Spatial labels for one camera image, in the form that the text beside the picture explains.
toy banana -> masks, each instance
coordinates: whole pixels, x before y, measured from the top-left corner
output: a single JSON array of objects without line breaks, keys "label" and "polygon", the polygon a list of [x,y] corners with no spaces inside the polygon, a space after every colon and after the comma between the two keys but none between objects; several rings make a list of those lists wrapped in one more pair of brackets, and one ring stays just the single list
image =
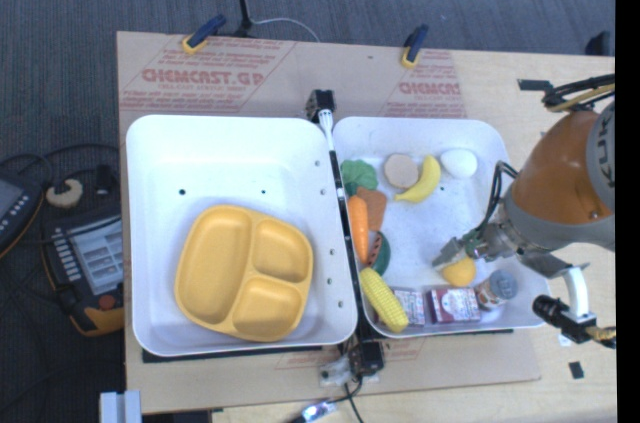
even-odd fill
[{"label": "toy banana", "polygon": [[422,172],[417,183],[400,194],[396,194],[396,201],[411,201],[419,203],[424,201],[436,189],[440,182],[440,163],[432,156],[427,155],[422,162]]}]

yellow plate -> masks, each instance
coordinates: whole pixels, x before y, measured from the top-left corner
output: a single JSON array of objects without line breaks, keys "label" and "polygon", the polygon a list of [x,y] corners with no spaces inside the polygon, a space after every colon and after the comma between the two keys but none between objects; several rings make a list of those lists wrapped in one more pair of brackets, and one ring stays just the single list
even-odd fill
[{"label": "yellow plate", "polygon": [[238,338],[270,342],[300,323],[313,251],[295,226],[241,206],[202,212],[185,241],[174,284],[193,322]]}]

small carton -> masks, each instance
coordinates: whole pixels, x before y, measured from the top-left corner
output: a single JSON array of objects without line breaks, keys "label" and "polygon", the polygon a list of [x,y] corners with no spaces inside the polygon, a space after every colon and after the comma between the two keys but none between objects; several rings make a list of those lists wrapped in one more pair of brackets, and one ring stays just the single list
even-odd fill
[{"label": "small carton", "polygon": [[473,288],[434,288],[427,292],[434,323],[474,322],[480,308]]},{"label": "small carton", "polygon": [[407,313],[409,327],[424,327],[427,323],[424,293],[419,290],[397,287],[391,287],[391,291]]}]

blue clamp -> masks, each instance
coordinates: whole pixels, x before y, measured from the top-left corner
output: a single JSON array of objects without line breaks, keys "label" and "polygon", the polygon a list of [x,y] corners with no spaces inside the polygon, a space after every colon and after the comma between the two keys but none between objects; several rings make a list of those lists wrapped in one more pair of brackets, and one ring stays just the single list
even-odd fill
[{"label": "blue clamp", "polygon": [[222,14],[218,14],[215,18],[210,19],[198,30],[182,40],[182,49],[185,53],[193,55],[195,52],[204,48],[207,44],[206,38],[218,32],[218,29],[227,22]]},{"label": "blue clamp", "polygon": [[427,37],[428,30],[429,27],[422,24],[407,37],[407,40],[404,42],[404,52],[401,61],[404,67],[413,69],[418,64],[418,53],[420,53],[424,38]]}]

metal bracket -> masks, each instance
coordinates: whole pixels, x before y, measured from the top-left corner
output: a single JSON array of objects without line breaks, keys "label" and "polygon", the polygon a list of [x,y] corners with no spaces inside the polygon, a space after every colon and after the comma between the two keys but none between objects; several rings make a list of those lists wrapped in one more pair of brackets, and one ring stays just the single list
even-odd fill
[{"label": "metal bracket", "polygon": [[100,393],[100,423],[142,423],[140,391]]}]

